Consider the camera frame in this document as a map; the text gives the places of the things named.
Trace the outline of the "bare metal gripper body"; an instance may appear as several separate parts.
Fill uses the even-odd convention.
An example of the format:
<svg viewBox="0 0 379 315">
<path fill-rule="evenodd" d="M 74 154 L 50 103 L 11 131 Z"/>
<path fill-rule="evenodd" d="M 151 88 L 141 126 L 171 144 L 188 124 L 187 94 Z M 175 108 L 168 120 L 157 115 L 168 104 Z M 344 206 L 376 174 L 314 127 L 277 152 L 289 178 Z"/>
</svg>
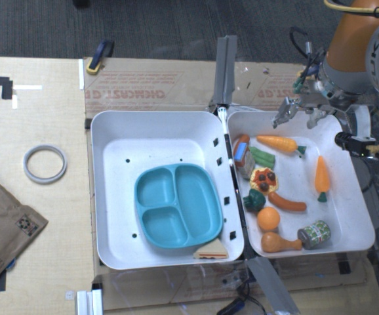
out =
<svg viewBox="0 0 379 315">
<path fill-rule="evenodd" d="M 344 111 L 342 89 L 325 72 L 308 76 L 300 72 L 295 82 L 295 95 L 301 108 Z"/>
</svg>

